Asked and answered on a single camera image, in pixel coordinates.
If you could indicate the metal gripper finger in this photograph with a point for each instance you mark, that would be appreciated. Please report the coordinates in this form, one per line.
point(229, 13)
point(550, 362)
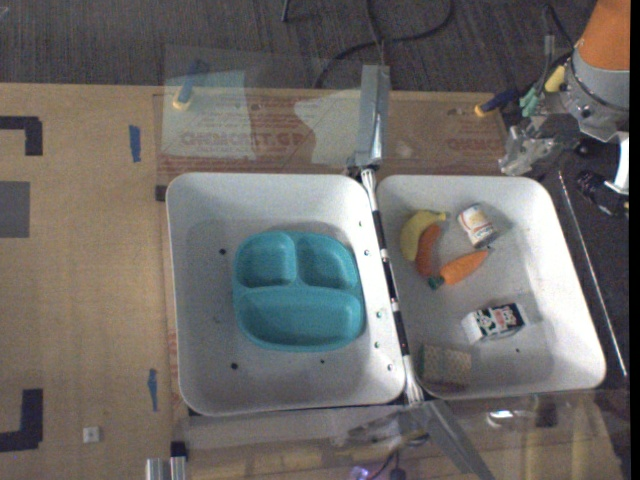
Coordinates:
point(537, 154)
point(511, 157)

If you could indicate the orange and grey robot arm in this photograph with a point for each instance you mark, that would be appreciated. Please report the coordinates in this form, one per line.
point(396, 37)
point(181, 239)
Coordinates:
point(606, 33)

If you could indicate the white black milk carton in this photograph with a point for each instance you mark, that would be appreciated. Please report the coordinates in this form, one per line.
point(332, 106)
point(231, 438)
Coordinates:
point(495, 323)

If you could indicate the teal divided plate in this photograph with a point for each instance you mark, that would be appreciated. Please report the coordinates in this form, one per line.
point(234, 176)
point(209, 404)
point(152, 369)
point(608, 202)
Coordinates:
point(300, 313)

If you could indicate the brown cardboard board red print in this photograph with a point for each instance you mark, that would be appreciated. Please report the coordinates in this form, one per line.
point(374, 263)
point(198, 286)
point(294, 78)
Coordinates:
point(430, 128)

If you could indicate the white plastic tray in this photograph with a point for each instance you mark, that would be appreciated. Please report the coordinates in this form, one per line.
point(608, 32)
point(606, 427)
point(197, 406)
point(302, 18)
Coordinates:
point(550, 278)
point(280, 383)

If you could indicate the orange carrot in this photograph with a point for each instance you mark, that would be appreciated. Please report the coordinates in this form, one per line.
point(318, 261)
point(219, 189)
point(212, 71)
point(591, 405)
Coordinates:
point(462, 267)

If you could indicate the orange sausage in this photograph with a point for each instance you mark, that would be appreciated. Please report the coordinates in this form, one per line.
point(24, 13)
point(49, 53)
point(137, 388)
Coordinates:
point(427, 250)

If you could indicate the black cylinder on white bracket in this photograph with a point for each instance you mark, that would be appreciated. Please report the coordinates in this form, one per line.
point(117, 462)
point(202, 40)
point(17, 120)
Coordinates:
point(602, 190)

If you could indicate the small white can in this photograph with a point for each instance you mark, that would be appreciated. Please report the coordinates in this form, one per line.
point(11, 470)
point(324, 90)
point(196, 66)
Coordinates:
point(477, 225)

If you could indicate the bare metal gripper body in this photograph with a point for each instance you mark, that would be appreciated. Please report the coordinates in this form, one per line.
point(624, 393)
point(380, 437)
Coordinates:
point(560, 125)

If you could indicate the yellow banana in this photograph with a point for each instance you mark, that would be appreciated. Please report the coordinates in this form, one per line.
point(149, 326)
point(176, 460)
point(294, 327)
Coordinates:
point(411, 230)

